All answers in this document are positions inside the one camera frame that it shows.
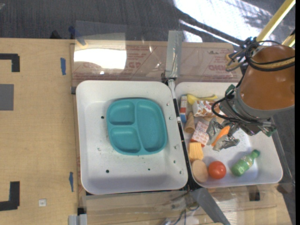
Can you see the tan ice cream cone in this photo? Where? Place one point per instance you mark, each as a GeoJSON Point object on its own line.
{"type": "Point", "coordinates": [189, 125]}

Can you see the teal divided plate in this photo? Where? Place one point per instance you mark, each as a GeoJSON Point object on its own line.
{"type": "Point", "coordinates": [140, 128]}

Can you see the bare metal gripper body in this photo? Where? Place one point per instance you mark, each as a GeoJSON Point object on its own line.
{"type": "Point", "coordinates": [243, 122]}

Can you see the brown cardboard board red print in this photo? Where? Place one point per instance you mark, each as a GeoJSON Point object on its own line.
{"type": "Point", "coordinates": [211, 67]}

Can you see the tan round biscuit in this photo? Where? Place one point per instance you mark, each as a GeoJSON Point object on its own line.
{"type": "Point", "coordinates": [200, 171]}

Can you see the white carton orange fruit print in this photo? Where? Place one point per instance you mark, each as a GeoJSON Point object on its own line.
{"type": "Point", "coordinates": [202, 108]}

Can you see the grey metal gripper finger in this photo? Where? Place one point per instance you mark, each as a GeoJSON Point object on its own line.
{"type": "Point", "coordinates": [227, 142]}
{"type": "Point", "coordinates": [213, 129]}

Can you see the white carton blue red print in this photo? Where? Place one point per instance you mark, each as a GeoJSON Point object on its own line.
{"type": "Point", "coordinates": [183, 108]}

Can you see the red tomato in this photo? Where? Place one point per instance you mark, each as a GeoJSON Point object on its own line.
{"type": "Point", "coordinates": [217, 170]}

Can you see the white plastic tray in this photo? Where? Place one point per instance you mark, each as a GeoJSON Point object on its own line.
{"type": "Point", "coordinates": [257, 163]}
{"type": "Point", "coordinates": [93, 135]}

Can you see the thin black and white rod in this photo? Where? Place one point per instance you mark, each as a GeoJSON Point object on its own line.
{"type": "Point", "coordinates": [177, 112]}

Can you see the yellow ridged toy block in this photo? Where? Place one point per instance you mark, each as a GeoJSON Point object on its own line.
{"type": "Point", "coordinates": [195, 151]}

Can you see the white packet orange red print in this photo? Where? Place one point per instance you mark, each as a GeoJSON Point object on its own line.
{"type": "Point", "coordinates": [200, 135]}

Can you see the green plastic bottle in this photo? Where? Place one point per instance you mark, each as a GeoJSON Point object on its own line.
{"type": "Point", "coordinates": [242, 165]}

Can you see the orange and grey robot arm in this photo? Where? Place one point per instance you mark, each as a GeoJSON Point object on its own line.
{"type": "Point", "coordinates": [267, 88]}

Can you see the orange toy carrot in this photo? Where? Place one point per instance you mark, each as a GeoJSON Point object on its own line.
{"type": "Point", "coordinates": [222, 133]}

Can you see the yellow banana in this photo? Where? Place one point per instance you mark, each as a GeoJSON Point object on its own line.
{"type": "Point", "coordinates": [194, 98]}

